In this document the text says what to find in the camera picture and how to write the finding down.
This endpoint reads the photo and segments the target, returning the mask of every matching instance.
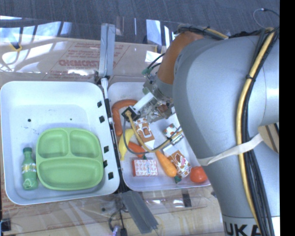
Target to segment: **gray carpet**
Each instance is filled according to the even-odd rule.
[[[280,0],[0,0],[0,15],[4,16],[78,24],[114,24],[116,16],[123,16],[210,26],[230,34],[279,24],[277,15],[260,11],[255,15],[258,24],[253,13],[259,8],[279,13]],[[85,28],[77,37],[92,39],[93,35]]]

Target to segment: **brown cylinder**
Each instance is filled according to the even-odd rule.
[[[179,53],[191,42],[202,38],[204,38],[202,35],[190,31],[179,34],[163,56],[162,63],[157,72],[157,77],[162,82],[172,85],[174,82],[174,66]]]

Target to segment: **yellow banana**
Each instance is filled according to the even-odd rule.
[[[133,131],[132,128],[128,128],[128,129],[125,130],[124,134],[125,134],[124,136],[126,138],[126,142],[127,142],[127,145],[128,145],[129,141],[130,141],[130,138],[134,135],[134,131]],[[119,144],[118,144],[118,149],[119,149],[119,152],[120,152],[120,155],[121,155],[120,160],[123,161],[124,160],[124,155],[127,152],[126,145],[124,144],[124,141],[123,141],[123,134],[120,137],[120,141],[119,141]]]

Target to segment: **toy bottle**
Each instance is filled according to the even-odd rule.
[[[34,190],[38,187],[36,163],[32,158],[32,149],[25,147],[23,149],[24,160],[22,163],[23,188],[25,190]]]

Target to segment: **green plate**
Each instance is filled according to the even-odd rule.
[[[38,137],[37,174],[53,190],[92,188],[103,178],[103,154],[98,138],[85,129],[53,128]]]

